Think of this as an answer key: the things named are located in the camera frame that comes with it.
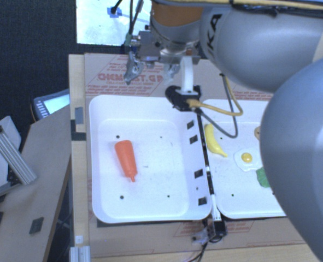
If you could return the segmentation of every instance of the white tray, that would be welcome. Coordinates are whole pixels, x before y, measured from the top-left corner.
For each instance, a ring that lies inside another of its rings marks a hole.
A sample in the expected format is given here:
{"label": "white tray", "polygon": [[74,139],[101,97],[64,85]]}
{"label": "white tray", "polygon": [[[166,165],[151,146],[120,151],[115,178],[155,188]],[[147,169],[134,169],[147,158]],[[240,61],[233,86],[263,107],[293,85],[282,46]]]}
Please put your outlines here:
{"label": "white tray", "polygon": [[[204,103],[229,110],[226,100],[206,100]],[[215,138],[227,158],[208,151],[209,165],[216,203],[220,212],[228,218],[262,218],[285,216],[270,188],[262,187],[256,175],[256,170],[245,171],[234,160],[241,150],[253,153],[253,158],[259,159],[256,168],[262,167],[260,143],[254,136],[254,130],[260,125],[262,115],[268,102],[240,101],[244,115],[237,117],[239,135],[236,139],[228,138],[218,130],[214,130]],[[233,119],[230,116],[204,109],[216,123],[229,133],[234,133]]]}
{"label": "white tray", "polygon": [[[101,95],[89,106],[92,206],[107,223],[199,220],[211,210],[197,117],[166,98]],[[114,145],[131,140],[136,182]],[[195,178],[195,172],[203,175]]]}

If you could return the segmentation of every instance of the cardboard box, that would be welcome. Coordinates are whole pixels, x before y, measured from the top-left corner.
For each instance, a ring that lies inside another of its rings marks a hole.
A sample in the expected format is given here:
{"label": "cardboard box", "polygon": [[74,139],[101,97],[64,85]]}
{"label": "cardboard box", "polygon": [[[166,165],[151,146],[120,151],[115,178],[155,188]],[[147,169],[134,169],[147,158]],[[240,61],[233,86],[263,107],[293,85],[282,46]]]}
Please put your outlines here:
{"label": "cardboard box", "polygon": [[[81,160],[87,154],[86,193],[89,239],[85,239],[87,235],[84,235],[83,241],[77,241],[76,245],[80,246],[87,242],[91,246],[91,256],[95,258],[199,250],[200,245],[193,244],[192,237],[204,228],[201,221],[109,225],[98,221],[92,211],[90,129],[87,112],[90,101],[100,94],[164,97],[168,85],[180,85],[180,77],[176,75],[173,82],[165,85],[162,81],[162,65],[156,64],[153,70],[143,71],[139,78],[127,86],[123,80],[127,62],[125,55],[85,54],[85,56],[72,56],[69,60],[72,74],[81,77],[78,82],[85,83],[84,90],[82,86],[75,86],[76,81],[72,80],[71,75],[72,119],[75,118],[76,110],[83,112],[86,110],[85,121],[77,123],[76,129],[85,132],[87,138],[85,141],[86,153],[73,151],[73,155],[81,156]],[[199,84],[202,88],[201,100],[225,99],[219,71],[209,61],[201,60],[198,65],[194,66],[194,74],[195,85]],[[249,90],[235,83],[231,83],[231,85],[237,99],[269,100],[271,98],[271,94]],[[209,249],[304,243],[287,218],[228,221],[226,225],[227,236],[219,243],[209,244]],[[84,232],[82,229],[75,230],[75,235],[78,236]]]}

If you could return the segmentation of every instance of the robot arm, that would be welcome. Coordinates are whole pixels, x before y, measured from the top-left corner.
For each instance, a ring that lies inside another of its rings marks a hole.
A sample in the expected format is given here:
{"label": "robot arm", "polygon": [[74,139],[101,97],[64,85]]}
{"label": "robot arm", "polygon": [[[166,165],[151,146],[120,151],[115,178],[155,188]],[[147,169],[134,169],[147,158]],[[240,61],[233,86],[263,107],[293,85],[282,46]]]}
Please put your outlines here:
{"label": "robot arm", "polygon": [[184,57],[197,63],[200,43],[231,80],[274,93],[262,161],[281,207],[323,261],[323,57],[315,61],[323,0],[153,1],[150,31],[140,36],[149,50],[139,47],[131,63],[159,61],[172,78]]}

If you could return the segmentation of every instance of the yellow banana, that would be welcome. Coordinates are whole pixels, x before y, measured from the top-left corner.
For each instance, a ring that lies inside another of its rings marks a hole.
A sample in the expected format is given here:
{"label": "yellow banana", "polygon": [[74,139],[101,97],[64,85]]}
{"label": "yellow banana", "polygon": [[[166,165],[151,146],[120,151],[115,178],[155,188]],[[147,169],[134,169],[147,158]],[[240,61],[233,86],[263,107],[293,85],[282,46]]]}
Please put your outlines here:
{"label": "yellow banana", "polygon": [[222,147],[216,141],[214,136],[214,126],[212,124],[205,125],[205,139],[207,148],[210,152],[220,154],[223,157],[228,156],[228,154],[223,151]]}

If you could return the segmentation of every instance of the orange bottle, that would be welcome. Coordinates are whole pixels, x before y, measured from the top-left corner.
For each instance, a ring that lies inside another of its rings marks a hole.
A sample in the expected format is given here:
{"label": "orange bottle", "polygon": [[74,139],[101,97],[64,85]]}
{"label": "orange bottle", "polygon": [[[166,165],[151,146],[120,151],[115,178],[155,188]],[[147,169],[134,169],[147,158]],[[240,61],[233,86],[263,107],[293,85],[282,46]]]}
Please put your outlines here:
{"label": "orange bottle", "polygon": [[125,176],[131,178],[132,182],[135,182],[134,176],[137,174],[137,166],[131,141],[124,140],[117,142],[115,144],[115,151]]}

